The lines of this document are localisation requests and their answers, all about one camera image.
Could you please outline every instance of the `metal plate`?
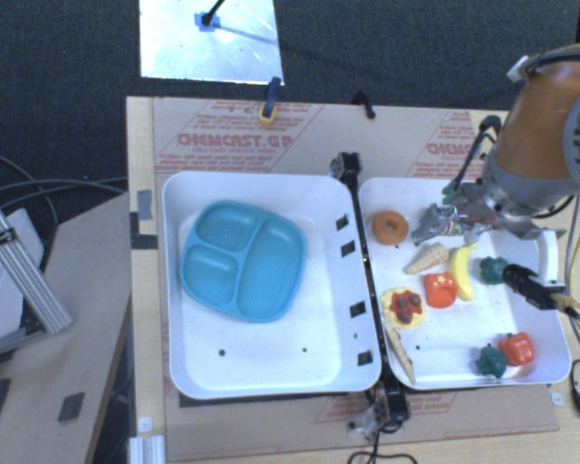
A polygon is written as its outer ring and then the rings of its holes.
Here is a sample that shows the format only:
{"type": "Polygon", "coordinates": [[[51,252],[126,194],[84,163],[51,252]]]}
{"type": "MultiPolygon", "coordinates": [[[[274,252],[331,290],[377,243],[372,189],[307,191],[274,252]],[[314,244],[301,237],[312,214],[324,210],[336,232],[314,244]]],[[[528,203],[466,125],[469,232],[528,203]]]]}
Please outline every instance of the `metal plate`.
{"type": "Polygon", "coordinates": [[[144,77],[268,84],[283,80],[273,0],[226,0],[219,25],[197,15],[217,0],[139,0],[144,77]]]}

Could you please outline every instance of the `toy green pepper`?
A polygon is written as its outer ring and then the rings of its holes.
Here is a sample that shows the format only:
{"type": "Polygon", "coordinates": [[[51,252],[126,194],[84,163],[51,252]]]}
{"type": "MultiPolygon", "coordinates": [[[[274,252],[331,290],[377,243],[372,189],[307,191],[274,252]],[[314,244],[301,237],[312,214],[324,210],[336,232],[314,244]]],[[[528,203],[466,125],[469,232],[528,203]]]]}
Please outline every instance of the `toy green pepper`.
{"type": "Polygon", "coordinates": [[[475,366],[482,375],[494,375],[501,378],[507,368],[507,356],[505,353],[491,344],[481,347],[479,359],[475,361],[475,366]]]}
{"type": "Polygon", "coordinates": [[[488,285],[496,285],[503,283],[503,270],[508,265],[508,262],[503,258],[483,258],[479,262],[481,269],[481,278],[488,285]]]}

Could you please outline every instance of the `blue divided plate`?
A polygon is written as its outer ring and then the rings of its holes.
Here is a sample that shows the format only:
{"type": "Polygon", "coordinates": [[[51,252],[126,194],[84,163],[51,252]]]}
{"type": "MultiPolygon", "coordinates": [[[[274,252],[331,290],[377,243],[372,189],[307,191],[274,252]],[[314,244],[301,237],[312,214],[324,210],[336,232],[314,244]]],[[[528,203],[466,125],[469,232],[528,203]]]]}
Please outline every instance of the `blue divided plate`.
{"type": "Polygon", "coordinates": [[[305,267],[303,232],[291,221],[233,201],[208,206],[180,263],[196,301],[243,320],[270,322],[290,307],[305,267]]]}

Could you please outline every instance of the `black carpet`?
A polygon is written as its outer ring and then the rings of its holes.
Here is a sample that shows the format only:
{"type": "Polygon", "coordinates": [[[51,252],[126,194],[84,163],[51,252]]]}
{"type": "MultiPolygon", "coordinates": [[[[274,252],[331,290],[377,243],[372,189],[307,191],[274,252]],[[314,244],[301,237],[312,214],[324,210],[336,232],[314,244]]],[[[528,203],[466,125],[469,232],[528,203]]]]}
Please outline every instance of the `black carpet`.
{"type": "MultiPolygon", "coordinates": [[[[575,38],[579,0],[274,0],[281,99],[507,109],[506,72],[575,38]]],[[[0,0],[0,155],[38,179],[126,175],[129,95],[261,99],[264,87],[139,76],[138,0],[0,0]]],[[[21,177],[0,162],[0,187],[21,177]]],[[[0,203],[22,195],[0,193],[0,203]]],[[[57,193],[61,221],[111,197],[57,193]]],[[[50,213],[26,205],[48,238],[50,213]]]]}

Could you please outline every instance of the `toy banana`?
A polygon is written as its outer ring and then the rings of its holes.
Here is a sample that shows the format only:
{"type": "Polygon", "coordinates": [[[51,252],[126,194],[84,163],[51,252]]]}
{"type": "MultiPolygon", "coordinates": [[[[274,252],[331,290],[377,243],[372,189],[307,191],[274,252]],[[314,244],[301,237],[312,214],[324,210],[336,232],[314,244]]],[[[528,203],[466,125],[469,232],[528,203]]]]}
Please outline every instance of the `toy banana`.
{"type": "Polygon", "coordinates": [[[449,261],[449,273],[458,287],[457,295],[464,301],[473,300],[473,284],[468,275],[468,260],[475,247],[477,244],[459,247],[451,254],[449,261]]]}

